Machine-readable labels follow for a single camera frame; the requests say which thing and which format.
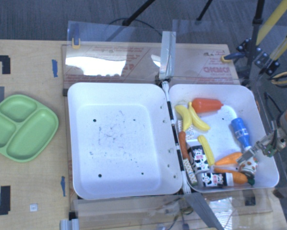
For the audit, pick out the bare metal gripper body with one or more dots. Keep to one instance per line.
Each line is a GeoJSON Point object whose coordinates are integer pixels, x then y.
{"type": "Point", "coordinates": [268, 145]}

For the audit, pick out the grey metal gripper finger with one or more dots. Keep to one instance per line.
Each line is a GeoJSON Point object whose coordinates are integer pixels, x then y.
{"type": "Point", "coordinates": [255, 147]}
{"type": "Point", "coordinates": [245, 156]}

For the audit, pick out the white can with orange print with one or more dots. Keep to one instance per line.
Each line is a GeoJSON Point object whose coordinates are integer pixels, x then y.
{"type": "Point", "coordinates": [249, 166]}

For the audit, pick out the blue bottle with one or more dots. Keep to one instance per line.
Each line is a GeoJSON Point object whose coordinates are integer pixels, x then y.
{"type": "Point", "coordinates": [240, 132]}

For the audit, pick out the orange carrot with green top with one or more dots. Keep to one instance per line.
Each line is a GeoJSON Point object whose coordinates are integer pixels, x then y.
{"type": "Point", "coordinates": [237, 176]}

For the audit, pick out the white plastic tray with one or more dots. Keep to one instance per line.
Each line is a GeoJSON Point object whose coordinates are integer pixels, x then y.
{"type": "Point", "coordinates": [119, 140]}
{"type": "Point", "coordinates": [221, 133]}

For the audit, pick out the cow print carton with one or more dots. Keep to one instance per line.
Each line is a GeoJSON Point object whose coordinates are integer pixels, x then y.
{"type": "Point", "coordinates": [199, 158]}
{"type": "Point", "coordinates": [214, 179]}

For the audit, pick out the yellow corn cob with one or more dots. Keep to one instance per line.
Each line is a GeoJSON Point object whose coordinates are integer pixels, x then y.
{"type": "Point", "coordinates": [207, 150]}

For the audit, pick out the tan wafer biscuit packet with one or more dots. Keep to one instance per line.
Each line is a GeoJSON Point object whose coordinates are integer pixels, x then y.
{"type": "Point", "coordinates": [190, 171]}

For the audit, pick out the yellow banana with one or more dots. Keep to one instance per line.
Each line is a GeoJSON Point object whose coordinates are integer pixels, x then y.
{"type": "Point", "coordinates": [185, 116]}
{"type": "Point", "coordinates": [198, 122]}

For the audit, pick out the white packet with blue print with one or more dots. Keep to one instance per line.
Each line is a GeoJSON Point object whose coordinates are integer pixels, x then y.
{"type": "Point", "coordinates": [189, 134]}

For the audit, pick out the orange sausage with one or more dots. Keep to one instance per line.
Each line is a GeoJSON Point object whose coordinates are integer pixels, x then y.
{"type": "Point", "coordinates": [183, 145]}

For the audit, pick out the large orange carrot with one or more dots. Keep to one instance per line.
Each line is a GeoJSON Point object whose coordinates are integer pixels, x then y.
{"type": "Point", "coordinates": [206, 105]}

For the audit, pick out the thin black and white rod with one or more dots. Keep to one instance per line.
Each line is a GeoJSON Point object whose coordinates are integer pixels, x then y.
{"type": "Point", "coordinates": [174, 130]}

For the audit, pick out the brown cardboard board red print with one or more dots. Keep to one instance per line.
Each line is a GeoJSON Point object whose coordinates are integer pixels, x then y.
{"type": "Point", "coordinates": [194, 63]}

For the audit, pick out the green divided plate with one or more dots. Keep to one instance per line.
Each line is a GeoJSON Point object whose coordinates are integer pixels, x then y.
{"type": "Point", "coordinates": [23, 128]}

